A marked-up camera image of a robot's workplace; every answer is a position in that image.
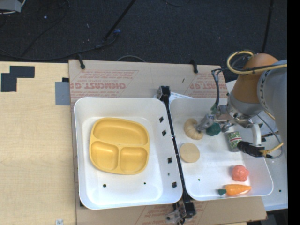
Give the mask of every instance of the black clip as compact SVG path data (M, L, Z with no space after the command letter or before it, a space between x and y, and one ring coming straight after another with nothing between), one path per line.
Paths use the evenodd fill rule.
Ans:
M189 62L189 64L192 64L192 65L193 65L194 73L197 74L197 73L198 73L198 70L197 70L197 64L196 64L195 60L192 59L192 60Z
M82 59L81 55L78 53L78 54L76 55L76 57L77 57L77 59L78 59L79 62L80 62L80 68L81 68L81 69L85 69L85 65L83 64L83 59Z

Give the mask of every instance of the yellow plate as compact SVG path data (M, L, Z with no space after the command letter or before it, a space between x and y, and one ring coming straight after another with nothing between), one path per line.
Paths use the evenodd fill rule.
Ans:
M102 171L137 174L149 159L150 140L140 123L118 119L97 120L90 134L90 159Z

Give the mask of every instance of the green can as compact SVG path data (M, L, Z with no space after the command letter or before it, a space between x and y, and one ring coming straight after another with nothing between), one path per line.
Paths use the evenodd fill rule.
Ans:
M236 132L228 133L227 134L227 138L228 138L228 142L229 142L229 146L230 146L231 152L237 152L237 151L239 151L239 149L238 149L238 143L240 141L242 141L242 138L240 136L240 132L236 131Z

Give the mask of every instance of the beige disc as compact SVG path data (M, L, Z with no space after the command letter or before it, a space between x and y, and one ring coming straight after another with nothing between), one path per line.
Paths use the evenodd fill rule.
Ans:
M179 149L180 157L187 163L194 163L200 157L200 151L195 144L186 142Z

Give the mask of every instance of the orange carrot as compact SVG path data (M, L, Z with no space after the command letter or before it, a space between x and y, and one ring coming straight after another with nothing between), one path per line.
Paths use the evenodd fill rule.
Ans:
M228 184L225 186L225 189L218 189L220 195L227 194L229 196L237 195L247 190L250 190L251 186L242 185L242 184Z

